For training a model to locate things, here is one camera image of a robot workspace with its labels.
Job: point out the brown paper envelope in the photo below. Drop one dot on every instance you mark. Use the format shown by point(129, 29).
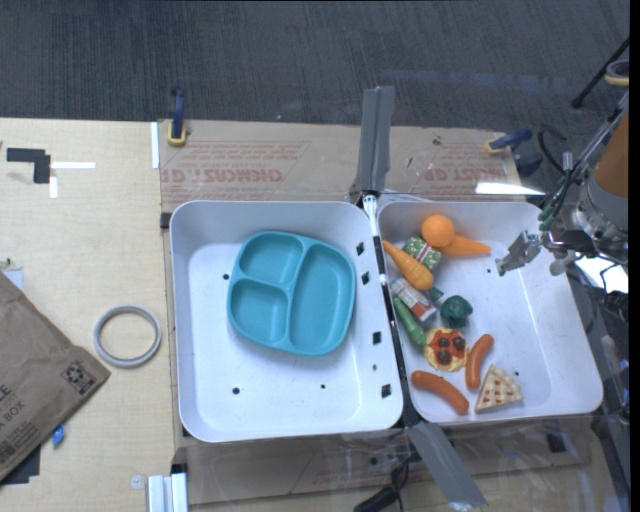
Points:
point(35, 370)

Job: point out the pie slice with lattice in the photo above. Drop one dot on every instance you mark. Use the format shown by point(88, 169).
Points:
point(497, 392)

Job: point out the green carton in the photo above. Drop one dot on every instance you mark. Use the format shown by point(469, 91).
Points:
point(424, 251)

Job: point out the brown cardboard board red print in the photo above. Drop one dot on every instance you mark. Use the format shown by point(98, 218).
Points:
point(235, 170)

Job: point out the spaghetti with meatballs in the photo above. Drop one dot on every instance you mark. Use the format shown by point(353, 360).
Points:
point(445, 350)

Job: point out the blue divided plate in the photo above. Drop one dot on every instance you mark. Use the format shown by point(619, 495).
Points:
point(320, 295)

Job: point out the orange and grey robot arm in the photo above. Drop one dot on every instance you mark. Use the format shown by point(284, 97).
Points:
point(612, 165)

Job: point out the orange ball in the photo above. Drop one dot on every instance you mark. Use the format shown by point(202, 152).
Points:
point(437, 230)

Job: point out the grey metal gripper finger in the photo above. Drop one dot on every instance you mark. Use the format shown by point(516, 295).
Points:
point(520, 252)
point(562, 265)

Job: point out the white plastic tray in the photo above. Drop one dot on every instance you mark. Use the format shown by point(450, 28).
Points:
point(545, 345)
point(280, 400)

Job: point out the orange carrot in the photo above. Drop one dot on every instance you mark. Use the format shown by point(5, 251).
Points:
point(470, 246)
point(410, 265)

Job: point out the white and red carton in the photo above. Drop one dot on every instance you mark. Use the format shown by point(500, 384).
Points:
point(412, 299)

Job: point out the green cucumber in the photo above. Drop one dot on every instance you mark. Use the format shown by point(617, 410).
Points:
point(410, 324)

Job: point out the green broccoli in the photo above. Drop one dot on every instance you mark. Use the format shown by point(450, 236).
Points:
point(456, 311)

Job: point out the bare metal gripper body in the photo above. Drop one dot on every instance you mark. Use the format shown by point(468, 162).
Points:
point(592, 235)

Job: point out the orange sausage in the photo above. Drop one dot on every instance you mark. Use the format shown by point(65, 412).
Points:
point(440, 391)
point(477, 362)

